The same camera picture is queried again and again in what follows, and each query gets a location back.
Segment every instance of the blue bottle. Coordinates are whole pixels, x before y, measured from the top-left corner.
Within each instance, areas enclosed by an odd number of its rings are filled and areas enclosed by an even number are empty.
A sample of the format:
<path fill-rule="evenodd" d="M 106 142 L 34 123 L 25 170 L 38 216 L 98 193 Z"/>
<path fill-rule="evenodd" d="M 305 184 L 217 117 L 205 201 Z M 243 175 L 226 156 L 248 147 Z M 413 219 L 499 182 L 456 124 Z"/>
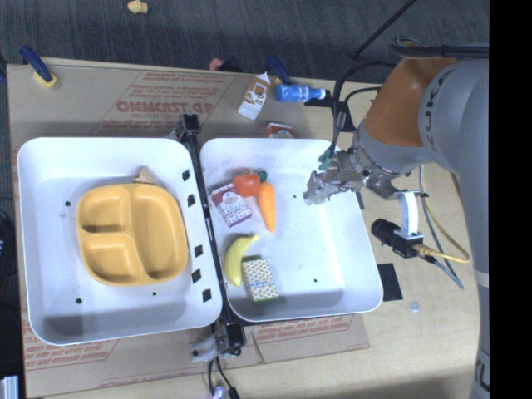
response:
<path fill-rule="evenodd" d="M 300 84 L 279 84 L 275 87 L 275 99 L 279 102 L 307 102 L 311 99 L 323 99 L 325 89 L 312 89 Z"/>

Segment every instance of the orange carrot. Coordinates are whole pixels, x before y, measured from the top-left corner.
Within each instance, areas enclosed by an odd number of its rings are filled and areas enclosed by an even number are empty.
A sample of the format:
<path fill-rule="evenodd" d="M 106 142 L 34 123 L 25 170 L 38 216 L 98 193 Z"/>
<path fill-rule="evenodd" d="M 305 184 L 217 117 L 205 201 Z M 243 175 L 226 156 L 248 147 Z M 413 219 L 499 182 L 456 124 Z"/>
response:
<path fill-rule="evenodd" d="M 273 233 L 275 232 L 275 189 L 273 185 L 267 181 L 260 182 L 257 198 L 264 222 L 268 230 Z"/>

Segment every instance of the banana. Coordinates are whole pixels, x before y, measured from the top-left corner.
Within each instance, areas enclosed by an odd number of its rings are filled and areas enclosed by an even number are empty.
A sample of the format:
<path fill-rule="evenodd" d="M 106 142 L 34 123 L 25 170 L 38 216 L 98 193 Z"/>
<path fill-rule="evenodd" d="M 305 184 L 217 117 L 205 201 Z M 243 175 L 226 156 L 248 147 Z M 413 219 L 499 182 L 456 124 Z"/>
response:
<path fill-rule="evenodd" d="M 259 236 L 241 236 L 237 238 L 227 249 L 224 259 L 224 272 L 227 280 L 235 287 L 242 283 L 242 257 L 248 247 L 259 240 Z"/>

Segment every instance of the red tomato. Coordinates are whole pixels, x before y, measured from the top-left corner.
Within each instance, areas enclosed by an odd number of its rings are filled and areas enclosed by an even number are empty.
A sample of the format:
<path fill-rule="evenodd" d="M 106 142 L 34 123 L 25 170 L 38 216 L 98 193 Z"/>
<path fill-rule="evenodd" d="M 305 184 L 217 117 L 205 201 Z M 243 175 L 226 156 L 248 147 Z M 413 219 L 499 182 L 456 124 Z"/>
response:
<path fill-rule="evenodd" d="M 244 198 L 256 196 L 259 192 L 260 177 L 255 173 L 238 175 L 233 179 L 233 185 Z"/>

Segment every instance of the orange divided dish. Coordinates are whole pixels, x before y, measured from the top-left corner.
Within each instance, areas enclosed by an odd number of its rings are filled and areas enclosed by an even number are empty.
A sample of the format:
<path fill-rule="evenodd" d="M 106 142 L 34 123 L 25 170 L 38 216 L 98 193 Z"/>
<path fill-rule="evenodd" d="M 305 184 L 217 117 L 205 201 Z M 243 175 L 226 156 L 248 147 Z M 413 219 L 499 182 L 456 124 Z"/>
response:
<path fill-rule="evenodd" d="M 86 269 L 109 285 L 167 281 L 183 272 L 189 259 L 180 207 L 157 185 L 89 190 L 77 207 L 77 233 Z"/>

